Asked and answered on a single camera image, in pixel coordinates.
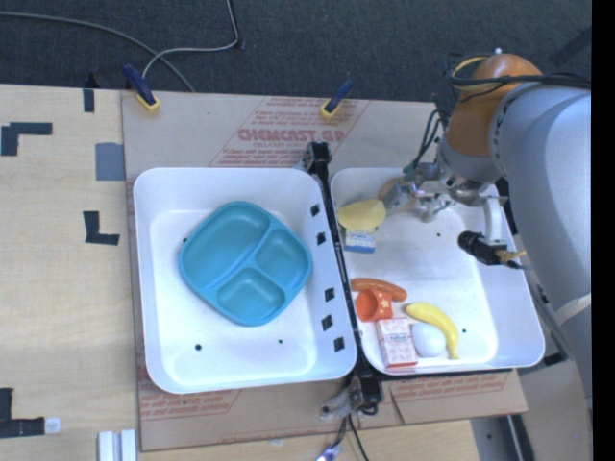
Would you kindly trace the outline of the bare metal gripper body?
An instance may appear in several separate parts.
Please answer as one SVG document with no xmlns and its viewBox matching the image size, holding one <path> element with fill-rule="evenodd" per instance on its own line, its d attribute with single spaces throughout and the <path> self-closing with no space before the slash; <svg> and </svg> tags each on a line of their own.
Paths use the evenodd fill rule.
<svg viewBox="0 0 615 461">
<path fill-rule="evenodd" d="M 418 165 L 411 182 L 411 193 L 414 198 L 426 202 L 479 206 L 484 201 L 493 199 L 500 205 L 503 204 L 503 197 L 497 190 L 491 192 L 486 183 L 468 180 L 437 162 L 421 162 Z"/>
</svg>

